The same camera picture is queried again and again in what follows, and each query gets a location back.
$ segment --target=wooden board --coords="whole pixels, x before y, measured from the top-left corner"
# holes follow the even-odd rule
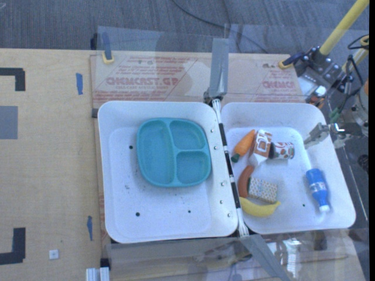
[[[18,107],[18,139],[0,140],[0,253],[12,251],[14,228],[26,228],[26,258],[0,265],[2,281],[83,280],[87,268],[100,266],[90,53],[0,50],[0,67],[26,72],[26,91],[0,76],[0,105]],[[49,260],[54,249],[60,258]]]

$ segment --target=blue spray bottle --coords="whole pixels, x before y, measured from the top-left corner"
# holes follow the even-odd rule
[[[319,169],[311,169],[306,172],[306,177],[312,197],[319,203],[320,212],[326,213],[330,208],[327,202],[327,185],[322,172]]]

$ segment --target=toy carrot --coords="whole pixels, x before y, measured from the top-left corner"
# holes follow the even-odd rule
[[[234,155],[230,158],[233,162],[238,162],[240,156],[244,156],[253,143],[255,129],[246,134],[234,147]]]

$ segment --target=yellow handle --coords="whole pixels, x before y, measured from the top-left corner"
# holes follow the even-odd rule
[[[341,37],[352,26],[352,24],[365,10],[369,3],[370,0],[357,0],[353,4],[352,8],[347,12],[345,17],[341,20],[341,22],[337,25],[337,27],[334,29],[334,31],[330,34],[330,36],[326,39],[324,44],[319,49],[319,52],[322,55],[327,56],[332,51],[334,46],[339,42]]]
[[[369,55],[369,51],[368,50],[365,50],[365,49],[359,49],[357,50],[357,52],[353,55],[353,61],[356,63],[356,64],[359,64],[362,60],[364,60],[366,58],[366,56]],[[346,65],[347,65],[347,61],[345,62],[345,64],[343,64],[343,66],[341,67],[342,71],[346,73]],[[352,64],[352,62],[350,62],[349,64],[349,72],[353,71],[354,69],[354,66]]]

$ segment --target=yellow banana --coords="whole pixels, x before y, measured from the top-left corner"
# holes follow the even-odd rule
[[[274,204],[258,205],[242,197],[240,197],[240,202],[243,211],[255,217],[267,217],[274,213],[276,208],[281,204],[279,201],[276,201]]]

